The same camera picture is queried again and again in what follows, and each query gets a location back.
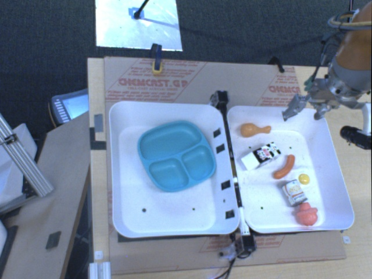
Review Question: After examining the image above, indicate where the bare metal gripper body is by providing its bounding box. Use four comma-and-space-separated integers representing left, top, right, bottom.
307, 78, 364, 110

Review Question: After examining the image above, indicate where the orange toy chicken drumstick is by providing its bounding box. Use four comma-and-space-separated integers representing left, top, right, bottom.
239, 123, 272, 138

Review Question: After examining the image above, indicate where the white cow print milk carton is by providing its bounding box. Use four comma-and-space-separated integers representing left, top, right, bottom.
241, 142, 282, 171

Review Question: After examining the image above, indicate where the orange toy sausage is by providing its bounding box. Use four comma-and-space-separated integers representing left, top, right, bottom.
273, 154, 296, 180

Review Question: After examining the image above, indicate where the white toy fried egg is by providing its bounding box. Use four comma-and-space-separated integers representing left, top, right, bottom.
294, 169, 314, 189

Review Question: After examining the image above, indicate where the thin black and white rod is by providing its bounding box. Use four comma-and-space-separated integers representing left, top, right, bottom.
220, 105, 248, 234

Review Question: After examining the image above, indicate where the small white and orange can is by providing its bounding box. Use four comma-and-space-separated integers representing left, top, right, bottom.
281, 180, 308, 207

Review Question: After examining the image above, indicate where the white plastic tray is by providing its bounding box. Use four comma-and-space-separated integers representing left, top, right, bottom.
109, 101, 241, 238
227, 105, 355, 234

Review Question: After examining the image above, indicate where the brown cardboard board red print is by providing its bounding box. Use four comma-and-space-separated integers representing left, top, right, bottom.
103, 56, 348, 276

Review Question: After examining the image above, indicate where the blue divided plate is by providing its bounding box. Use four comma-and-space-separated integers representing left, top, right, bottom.
137, 120, 217, 193

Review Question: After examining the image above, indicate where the black cylinder on white bracket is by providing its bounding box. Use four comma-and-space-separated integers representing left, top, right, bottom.
339, 102, 372, 150

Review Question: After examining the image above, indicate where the black block with thin wires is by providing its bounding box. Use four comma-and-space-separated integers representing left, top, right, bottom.
210, 90, 229, 108
237, 233, 257, 258

